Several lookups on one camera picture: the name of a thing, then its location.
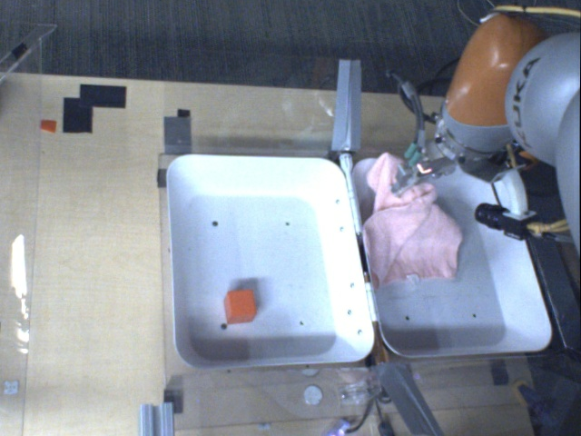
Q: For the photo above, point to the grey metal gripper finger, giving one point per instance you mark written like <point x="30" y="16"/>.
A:
<point x="402" y="173"/>
<point x="407" y="188"/>

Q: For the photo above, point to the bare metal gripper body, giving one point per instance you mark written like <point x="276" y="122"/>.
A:
<point x="438" y="164"/>

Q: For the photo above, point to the pink cloth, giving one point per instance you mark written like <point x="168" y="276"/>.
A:
<point x="408" y="243"/>

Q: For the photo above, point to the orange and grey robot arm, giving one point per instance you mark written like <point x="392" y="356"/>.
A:
<point x="540" y="102"/>

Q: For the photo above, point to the white plastic tray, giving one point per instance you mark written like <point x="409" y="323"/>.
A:
<point x="476" y="311"/>
<point x="272" y="261"/>

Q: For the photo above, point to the orange cube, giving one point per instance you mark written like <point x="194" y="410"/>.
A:
<point x="240" y="306"/>

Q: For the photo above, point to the pale wood board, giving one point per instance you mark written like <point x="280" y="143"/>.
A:
<point x="100" y="243"/>

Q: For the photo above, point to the small orange block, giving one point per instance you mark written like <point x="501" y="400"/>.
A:
<point x="48" y="125"/>

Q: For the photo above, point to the black cylinder on white bracket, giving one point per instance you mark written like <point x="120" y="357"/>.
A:
<point x="504" y="220"/>

